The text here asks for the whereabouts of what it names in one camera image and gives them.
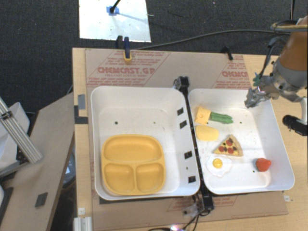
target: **egg white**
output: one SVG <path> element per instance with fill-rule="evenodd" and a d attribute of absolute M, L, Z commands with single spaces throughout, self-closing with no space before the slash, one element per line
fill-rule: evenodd
<path fill-rule="evenodd" d="M 213 166 L 213 161 L 215 158 L 219 158 L 222 161 L 222 167 L 221 168 L 215 168 Z M 232 167 L 232 161 L 231 159 L 223 156 L 218 156 L 215 154 L 210 155 L 209 159 L 206 162 L 206 168 L 207 170 L 217 177 L 223 177 L 227 172 L 230 171 Z"/>

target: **dark floor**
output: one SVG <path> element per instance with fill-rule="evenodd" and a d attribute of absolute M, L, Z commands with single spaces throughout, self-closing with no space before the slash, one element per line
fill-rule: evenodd
<path fill-rule="evenodd" d="M 272 23 L 289 19 L 291 8 L 291 0 L 146 2 L 154 15 L 149 17 L 152 43 L 132 43 L 133 49 L 224 30 L 269 30 Z M 294 19 L 307 12 L 308 0 L 296 0 Z M 78 20 L 78 0 L 0 0 L 0 97 L 8 105 L 21 102 L 35 112 L 66 95 L 73 47 L 115 47 L 114 41 L 80 39 Z M 219 52 L 229 46 L 233 53 L 265 54 L 271 38 L 269 33 L 228 33 L 152 50 Z M 67 199 L 60 199 L 59 213 L 71 211 Z"/>

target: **fried egg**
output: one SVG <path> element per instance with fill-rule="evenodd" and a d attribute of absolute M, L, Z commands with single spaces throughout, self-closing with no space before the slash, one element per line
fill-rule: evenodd
<path fill-rule="evenodd" d="M 217 177 L 223 177 L 225 173 L 229 172 L 232 167 L 231 159 L 215 154 L 210 155 L 206 162 L 207 170 Z"/>

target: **pepperoni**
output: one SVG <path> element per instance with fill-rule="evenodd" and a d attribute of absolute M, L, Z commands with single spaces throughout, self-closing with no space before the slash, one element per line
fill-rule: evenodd
<path fill-rule="evenodd" d="M 229 154 L 233 154 L 233 153 L 234 153 L 234 150 L 233 150 L 231 147 L 229 147 L 229 148 L 228 148 L 228 153 L 229 153 Z"/>
<path fill-rule="evenodd" d="M 228 146 L 232 146 L 232 142 L 231 142 L 230 140 L 227 140 L 226 141 L 226 144 L 228 145 Z"/>

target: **white tray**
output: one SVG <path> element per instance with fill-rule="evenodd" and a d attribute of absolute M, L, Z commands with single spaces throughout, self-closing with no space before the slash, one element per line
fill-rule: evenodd
<path fill-rule="evenodd" d="M 247 109 L 244 105 L 246 94 L 246 90 L 195 89 L 189 95 L 193 119 L 198 106 L 233 117 L 232 124 L 209 120 L 208 126 L 220 132 L 216 141 L 197 140 L 205 184 L 216 194 L 288 190 L 295 179 L 271 102 L 261 102 L 258 107 Z M 219 178 L 212 175 L 205 164 L 229 134 L 238 139 L 244 155 L 226 156 L 232 160 L 232 167 Z M 272 161 L 266 172 L 258 172 L 255 167 L 260 157 Z"/>
<path fill-rule="evenodd" d="M 200 187 L 186 103 L 182 93 L 171 88 L 101 86 L 91 94 L 94 143 L 94 181 L 98 195 L 106 200 L 190 196 Z M 162 145 L 166 162 L 166 182 L 156 194 L 123 196 L 110 192 L 101 171 L 101 149 L 109 137 L 143 134 Z M 192 152 L 185 159 L 184 154 Z M 189 183 L 189 177 L 195 181 Z"/>

